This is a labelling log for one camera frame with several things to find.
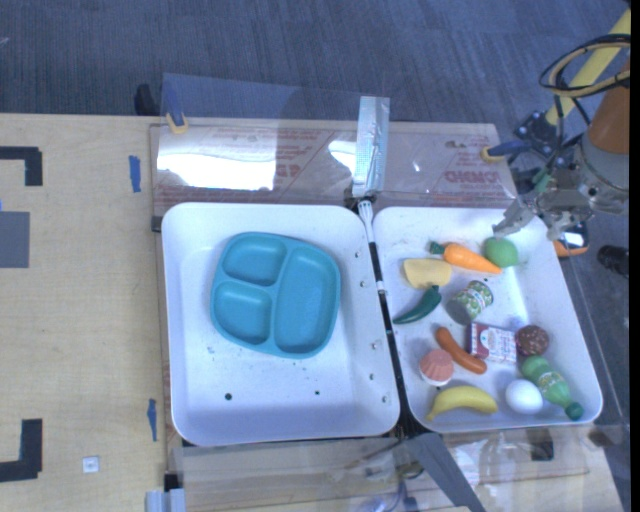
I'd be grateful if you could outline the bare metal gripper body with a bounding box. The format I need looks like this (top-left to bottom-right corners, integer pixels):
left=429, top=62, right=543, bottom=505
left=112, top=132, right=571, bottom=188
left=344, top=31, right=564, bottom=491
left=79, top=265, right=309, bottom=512
left=535, top=168, right=629, bottom=229

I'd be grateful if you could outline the green apple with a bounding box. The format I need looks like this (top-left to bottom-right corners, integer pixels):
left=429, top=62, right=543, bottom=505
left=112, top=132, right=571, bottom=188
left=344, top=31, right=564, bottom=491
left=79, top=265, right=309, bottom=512
left=482, top=236, right=520, bottom=269

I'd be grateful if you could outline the orange carrot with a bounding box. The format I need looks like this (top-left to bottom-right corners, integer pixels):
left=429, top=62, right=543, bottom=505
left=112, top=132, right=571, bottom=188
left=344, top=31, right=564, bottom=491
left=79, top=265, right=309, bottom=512
left=428, top=240, right=503, bottom=276

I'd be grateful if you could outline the white plastic tray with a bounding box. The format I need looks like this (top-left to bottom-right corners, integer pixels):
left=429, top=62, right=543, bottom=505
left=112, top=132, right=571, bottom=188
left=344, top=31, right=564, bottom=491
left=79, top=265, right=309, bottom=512
left=372, top=205, right=604, bottom=434
left=160, top=201, right=401, bottom=447

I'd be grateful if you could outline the green and white can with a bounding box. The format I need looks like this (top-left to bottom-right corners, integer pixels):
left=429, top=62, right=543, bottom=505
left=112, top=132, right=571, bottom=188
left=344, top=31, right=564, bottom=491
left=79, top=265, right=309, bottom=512
left=451, top=279, right=495, bottom=321

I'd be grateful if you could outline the yellow cheese wedge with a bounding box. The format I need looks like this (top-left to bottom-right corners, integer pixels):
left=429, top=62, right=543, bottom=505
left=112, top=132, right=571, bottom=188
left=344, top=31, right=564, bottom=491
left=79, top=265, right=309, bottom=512
left=402, top=257, right=453, bottom=291

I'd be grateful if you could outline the green chilli pepper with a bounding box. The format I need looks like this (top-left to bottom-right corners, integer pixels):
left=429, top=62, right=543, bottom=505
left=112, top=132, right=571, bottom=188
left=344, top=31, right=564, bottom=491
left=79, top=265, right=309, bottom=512
left=392, top=285, right=443, bottom=326

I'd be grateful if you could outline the red and white carton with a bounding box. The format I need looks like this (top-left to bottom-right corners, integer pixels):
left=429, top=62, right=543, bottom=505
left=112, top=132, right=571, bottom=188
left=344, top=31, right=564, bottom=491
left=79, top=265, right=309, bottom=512
left=467, top=322, right=519, bottom=364

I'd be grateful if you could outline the orange sausage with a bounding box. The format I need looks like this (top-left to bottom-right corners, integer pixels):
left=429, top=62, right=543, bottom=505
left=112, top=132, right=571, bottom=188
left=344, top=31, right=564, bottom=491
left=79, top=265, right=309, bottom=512
left=434, top=326, right=488, bottom=376

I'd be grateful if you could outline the thin black and white rod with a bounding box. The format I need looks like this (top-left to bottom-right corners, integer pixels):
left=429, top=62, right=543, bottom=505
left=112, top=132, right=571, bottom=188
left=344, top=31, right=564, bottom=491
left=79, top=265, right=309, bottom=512
left=356, top=198, right=409, bottom=432

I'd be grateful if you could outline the green bottle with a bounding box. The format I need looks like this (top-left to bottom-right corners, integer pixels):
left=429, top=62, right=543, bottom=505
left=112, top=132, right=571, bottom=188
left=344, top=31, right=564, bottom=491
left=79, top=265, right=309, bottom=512
left=520, top=355, right=585, bottom=422

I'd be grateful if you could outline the white egg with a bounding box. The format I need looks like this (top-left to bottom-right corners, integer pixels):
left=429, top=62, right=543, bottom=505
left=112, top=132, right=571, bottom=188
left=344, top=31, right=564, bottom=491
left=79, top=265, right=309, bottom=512
left=504, top=378, right=544, bottom=416

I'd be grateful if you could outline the yellow banana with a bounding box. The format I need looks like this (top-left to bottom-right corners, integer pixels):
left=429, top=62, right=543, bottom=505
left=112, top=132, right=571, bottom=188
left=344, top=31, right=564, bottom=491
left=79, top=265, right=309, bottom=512
left=425, top=384, right=500, bottom=423

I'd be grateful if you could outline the blue divided plate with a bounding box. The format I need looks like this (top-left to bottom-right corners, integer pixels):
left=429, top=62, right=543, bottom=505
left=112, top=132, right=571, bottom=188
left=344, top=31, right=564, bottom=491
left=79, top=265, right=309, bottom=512
left=209, top=231, right=342, bottom=359

